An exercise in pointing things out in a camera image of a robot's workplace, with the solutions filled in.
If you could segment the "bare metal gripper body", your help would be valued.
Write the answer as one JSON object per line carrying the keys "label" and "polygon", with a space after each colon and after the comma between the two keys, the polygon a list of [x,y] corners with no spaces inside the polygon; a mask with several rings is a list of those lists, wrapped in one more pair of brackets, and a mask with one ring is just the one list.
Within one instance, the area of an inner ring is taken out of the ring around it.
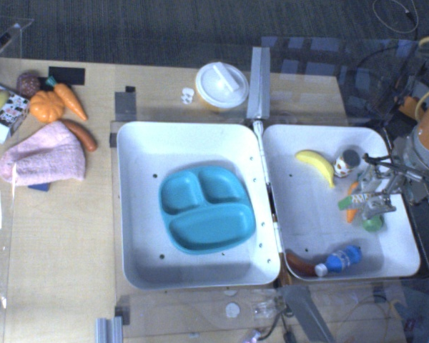
{"label": "bare metal gripper body", "polygon": [[413,170],[403,164],[386,161],[378,163],[378,178],[383,186],[380,193],[384,202],[390,202],[392,194],[402,194],[406,180],[413,175]]}

